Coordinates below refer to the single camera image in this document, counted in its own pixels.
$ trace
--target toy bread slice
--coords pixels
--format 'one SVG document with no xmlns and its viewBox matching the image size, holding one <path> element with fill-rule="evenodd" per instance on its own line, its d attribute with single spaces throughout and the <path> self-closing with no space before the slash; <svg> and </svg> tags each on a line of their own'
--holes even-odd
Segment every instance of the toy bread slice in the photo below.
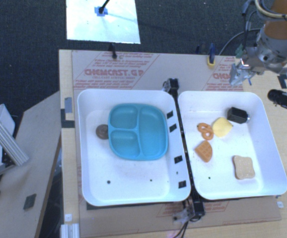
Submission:
<svg viewBox="0 0 287 238">
<path fill-rule="evenodd" d="M 212 146 L 206 140 L 196 147 L 194 151 L 204 162 L 209 162 L 212 158 Z"/>
<path fill-rule="evenodd" d="M 253 168 L 253 161 L 250 157 L 233 156 L 235 165 L 235 176 L 239 180 L 253 178 L 255 171 Z"/>
<path fill-rule="evenodd" d="M 217 119 L 212 126 L 212 130 L 217 137 L 224 137 L 232 129 L 233 125 L 224 117 Z"/>
</svg>

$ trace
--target white tray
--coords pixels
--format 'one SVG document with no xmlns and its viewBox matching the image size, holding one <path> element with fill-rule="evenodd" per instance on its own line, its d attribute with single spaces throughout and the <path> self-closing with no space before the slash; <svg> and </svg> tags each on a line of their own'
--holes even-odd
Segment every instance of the white tray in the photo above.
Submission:
<svg viewBox="0 0 287 238">
<path fill-rule="evenodd" d="M 188 153 L 198 193 L 209 200 L 280 195 L 287 190 L 287 177 L 260 98 L 248 92 L 183 92 L 179 96 Z M 209 141 L 213 157 L 202 161 L 194 152 L 204 139 L 197 124 L 212 124 L 226 117 L 231 107 L 250 115 L 247 123 L 232 122 L 233 128 L 223 138 Z M 251 157 L 255 170 L 252 179 L 235 178 L 232 157 Z"/>
<path fill-rule="evenodd" d="M 166 119 L 167 153 L 154 161 L 132 161 L 116 156 L 109 140 L 96 136 L 96 128 L 108 124 L 109 112 L 121 103 L 148 104 L 159 108 Z M 173 98 L 163 91 L 87 89 L 77 98 L 80 133 L 82 193 L 95 206 L 174 202 L 191 191 L 178 117 Z M 176 124 L 172 132 L 169 127 Z"/>
</svg>

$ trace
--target blue divided plate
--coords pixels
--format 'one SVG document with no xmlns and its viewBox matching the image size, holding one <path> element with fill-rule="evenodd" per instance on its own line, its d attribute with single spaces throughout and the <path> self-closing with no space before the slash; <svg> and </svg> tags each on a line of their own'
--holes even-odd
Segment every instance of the blue divided plate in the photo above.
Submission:
<svg viewBox="0 0 287 238">
<path fill-rule="evenodd" d="M 156 160 L 168 149 L 164 114 L 150 105 L 115 106 L 109 114 L 108 138 L 113 152 L 130 160 Z"/>
</svg>

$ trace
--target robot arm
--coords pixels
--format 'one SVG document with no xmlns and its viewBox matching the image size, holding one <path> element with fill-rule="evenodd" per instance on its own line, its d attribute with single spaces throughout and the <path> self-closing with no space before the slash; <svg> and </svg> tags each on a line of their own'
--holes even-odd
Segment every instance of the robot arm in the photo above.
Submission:
<svg viewBox="0 0 287 238">
<path fill-rule="evenodd" d="M 265 20 L 253 47 L 244 47 L 240 62 L 232 66 L 230 84 L 239 85 L 265 70 L 287 77 L 287 0 L 274 0 L 271 9 L 264 0 L 255 0 L 258 15 Z M 287 108 L 287 93 L 269 94 L 270 100 Z"/>
</svg>

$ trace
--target black carpet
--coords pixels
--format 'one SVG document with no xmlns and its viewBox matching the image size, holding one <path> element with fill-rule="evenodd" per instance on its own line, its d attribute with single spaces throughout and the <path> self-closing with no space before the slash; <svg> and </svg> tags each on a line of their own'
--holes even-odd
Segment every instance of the black carpet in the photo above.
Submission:
<svg viewBox="0 0 287 238">
<path fill-rule="evenodd" d="M 243 30 L 247 0 L 135 0 L 140 45 L 129 52 L 194 54 L 205 42 L 216 54 Z M 253 28 L 263 22 L 255 15 Z M 236 38 L 224 55 L 234 55 Z M 58 50 L 106 50 L 107 43 L 66 39 L 66 0 L 0 0 L 0 104 L 20 115 L 59 90 Z"/>
</svg>

